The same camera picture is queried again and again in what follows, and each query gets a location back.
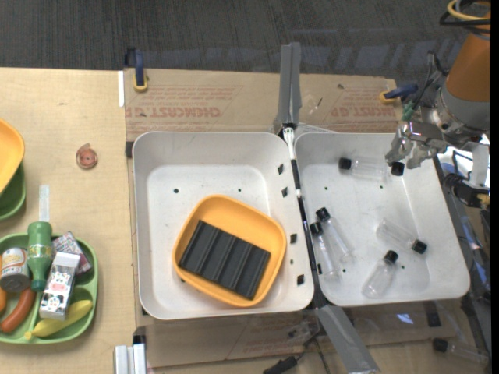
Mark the green bottle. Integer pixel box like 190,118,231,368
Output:
26,221,54,293

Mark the yellow banana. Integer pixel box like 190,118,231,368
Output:
30,298,94,339

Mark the red sausage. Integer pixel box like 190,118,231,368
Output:
0,286,37,334

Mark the pink packet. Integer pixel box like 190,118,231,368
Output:
51,231,94,276

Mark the small can orange label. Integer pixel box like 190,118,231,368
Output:
0,247,32,294

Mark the white plastic tray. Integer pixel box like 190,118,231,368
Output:
131,130,316,322
293,132,472,309

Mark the white carton cow print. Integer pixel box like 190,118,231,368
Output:
38,251,82,322

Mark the brown cardboard board red print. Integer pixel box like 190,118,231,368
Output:
123,67,471,369

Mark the black ribbed rectangular tray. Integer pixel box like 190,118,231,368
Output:
178,219,272,302

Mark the green divided plate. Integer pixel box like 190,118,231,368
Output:
0,232,99,344

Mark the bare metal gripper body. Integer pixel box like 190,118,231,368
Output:
395,109,453,159

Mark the orange plate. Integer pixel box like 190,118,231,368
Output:
0,118,26,195
172,194,288,309

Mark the pink round disc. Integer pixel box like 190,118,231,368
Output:
75,143,99,170

